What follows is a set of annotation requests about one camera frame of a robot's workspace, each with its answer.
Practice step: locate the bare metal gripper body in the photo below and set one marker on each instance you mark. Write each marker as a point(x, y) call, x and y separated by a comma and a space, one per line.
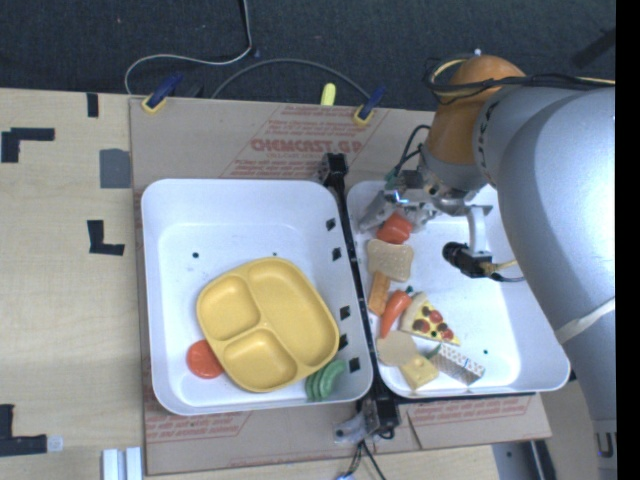
point(425, 194)

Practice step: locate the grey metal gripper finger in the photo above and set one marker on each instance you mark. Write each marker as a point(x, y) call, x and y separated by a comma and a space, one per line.
point(421, 216)
point(374, 214)

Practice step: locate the orange bell pepper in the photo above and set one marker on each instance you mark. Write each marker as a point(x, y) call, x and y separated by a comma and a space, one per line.
point(395, 229)

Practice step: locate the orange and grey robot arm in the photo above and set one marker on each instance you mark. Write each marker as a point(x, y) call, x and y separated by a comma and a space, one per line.
point(550, 178)

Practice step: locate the beige bread slice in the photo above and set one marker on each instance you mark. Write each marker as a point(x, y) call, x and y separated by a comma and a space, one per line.
point(391, 259)

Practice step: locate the thin black and white rod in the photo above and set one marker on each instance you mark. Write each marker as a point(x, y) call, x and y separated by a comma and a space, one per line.
point(353, 263)

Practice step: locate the orange fried stick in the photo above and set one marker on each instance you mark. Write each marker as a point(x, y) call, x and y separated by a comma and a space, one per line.
point(378, 294)

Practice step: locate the orange carrot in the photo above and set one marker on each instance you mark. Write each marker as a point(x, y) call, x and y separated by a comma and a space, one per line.
point(393, 310)

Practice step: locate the pizza slice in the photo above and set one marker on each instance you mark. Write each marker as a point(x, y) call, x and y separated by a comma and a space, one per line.
point(429, 322)

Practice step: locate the white plastic tray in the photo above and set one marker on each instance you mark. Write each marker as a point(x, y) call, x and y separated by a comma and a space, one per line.
point(480, 313)
point(225, 218)

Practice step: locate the beige round biscuit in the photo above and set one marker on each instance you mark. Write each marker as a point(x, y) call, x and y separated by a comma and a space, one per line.
point(396, 348)

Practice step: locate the yellow divided plate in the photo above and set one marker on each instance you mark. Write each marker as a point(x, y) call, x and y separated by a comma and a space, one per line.
point(270, 323)

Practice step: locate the brown and white wafer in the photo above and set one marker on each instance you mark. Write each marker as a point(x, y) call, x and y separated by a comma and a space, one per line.
point(457, 365)

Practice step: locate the yellow cheese wedge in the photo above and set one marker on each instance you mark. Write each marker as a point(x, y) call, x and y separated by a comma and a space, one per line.
point(419, 372)

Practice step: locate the green pea pod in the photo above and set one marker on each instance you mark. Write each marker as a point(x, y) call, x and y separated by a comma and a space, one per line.
point(322, 382)

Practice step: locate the brown cardboard board red print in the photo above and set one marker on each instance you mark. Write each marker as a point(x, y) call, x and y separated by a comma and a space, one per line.
point(200, 138)

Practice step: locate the orange round tomato slice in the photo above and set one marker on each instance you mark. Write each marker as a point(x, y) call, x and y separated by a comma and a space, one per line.
point(200, 360)

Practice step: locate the black cylinder on white bracket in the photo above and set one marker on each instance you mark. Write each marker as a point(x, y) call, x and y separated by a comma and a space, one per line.
point(467, 259)

